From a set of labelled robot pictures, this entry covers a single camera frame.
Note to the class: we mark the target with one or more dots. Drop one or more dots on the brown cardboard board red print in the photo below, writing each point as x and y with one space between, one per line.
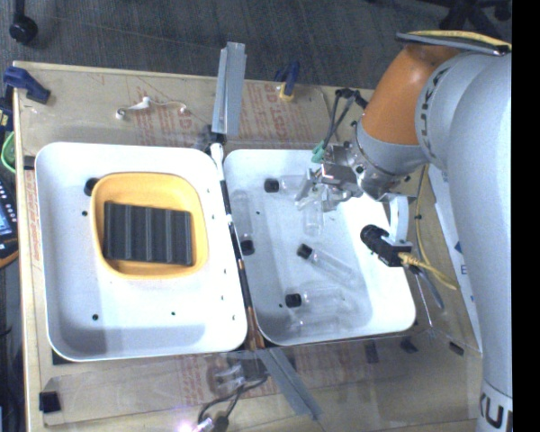
94 97

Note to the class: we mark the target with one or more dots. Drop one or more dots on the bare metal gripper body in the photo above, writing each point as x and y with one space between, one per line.
342 169

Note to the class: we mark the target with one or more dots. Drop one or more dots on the white plastic tray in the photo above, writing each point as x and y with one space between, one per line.
378 295
117 313

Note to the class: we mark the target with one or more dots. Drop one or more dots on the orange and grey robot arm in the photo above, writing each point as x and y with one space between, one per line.
472 160

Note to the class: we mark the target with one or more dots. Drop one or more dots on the white plastic strip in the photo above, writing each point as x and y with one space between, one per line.
137 105

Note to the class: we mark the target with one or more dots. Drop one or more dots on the black cylinder on white bracket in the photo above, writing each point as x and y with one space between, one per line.
382 243

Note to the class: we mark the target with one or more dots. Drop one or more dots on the thin black and white rod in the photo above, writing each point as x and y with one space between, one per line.
234 232

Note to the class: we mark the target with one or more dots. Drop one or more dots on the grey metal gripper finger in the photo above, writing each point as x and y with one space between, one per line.
333 198
307 187

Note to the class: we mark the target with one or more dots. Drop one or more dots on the orange bowl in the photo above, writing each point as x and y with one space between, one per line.
148 185

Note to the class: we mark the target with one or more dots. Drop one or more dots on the clear plastic bottle black cap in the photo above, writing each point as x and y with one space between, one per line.
243 218
319 299
272 185
328 261

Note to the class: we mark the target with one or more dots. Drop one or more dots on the black office chair base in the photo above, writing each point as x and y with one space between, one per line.
463 2
23 29

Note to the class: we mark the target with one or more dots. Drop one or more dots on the black ribbed rack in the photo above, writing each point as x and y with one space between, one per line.
148 234

